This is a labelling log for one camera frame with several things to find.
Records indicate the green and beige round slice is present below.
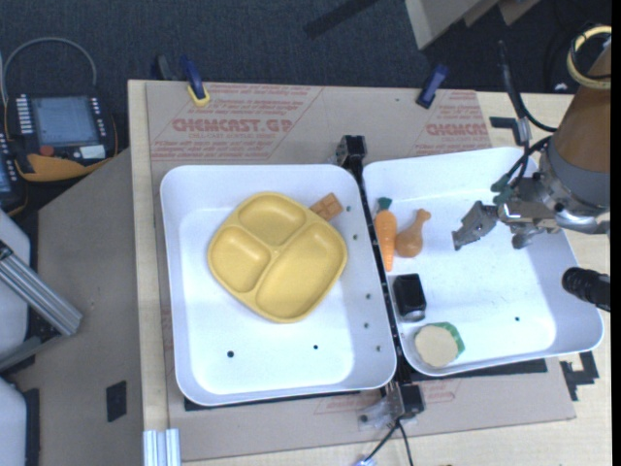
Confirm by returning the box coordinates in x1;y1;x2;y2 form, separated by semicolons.
412;320;466;370

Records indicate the black can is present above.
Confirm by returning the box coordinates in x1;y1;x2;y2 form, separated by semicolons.
391;272;429;322

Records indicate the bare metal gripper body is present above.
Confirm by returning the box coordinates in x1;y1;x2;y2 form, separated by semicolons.
495;177;611;236

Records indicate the brown biscuit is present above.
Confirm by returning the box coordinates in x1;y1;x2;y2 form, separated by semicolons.
309;191;345;223

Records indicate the orange carrot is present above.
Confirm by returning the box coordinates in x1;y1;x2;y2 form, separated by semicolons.
373;196;400;274

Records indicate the orange chicken drumstick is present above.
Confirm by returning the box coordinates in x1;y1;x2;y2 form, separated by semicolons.
393;208;433;259

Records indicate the yellow divided plate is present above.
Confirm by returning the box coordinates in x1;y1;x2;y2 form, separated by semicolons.
206;190;349;324

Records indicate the brown cardboard board red print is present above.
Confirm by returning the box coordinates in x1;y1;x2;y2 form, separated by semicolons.
145;81;578;463

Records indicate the white plastic tray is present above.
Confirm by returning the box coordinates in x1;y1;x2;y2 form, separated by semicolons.
360;146;605;379
159;163;399;408

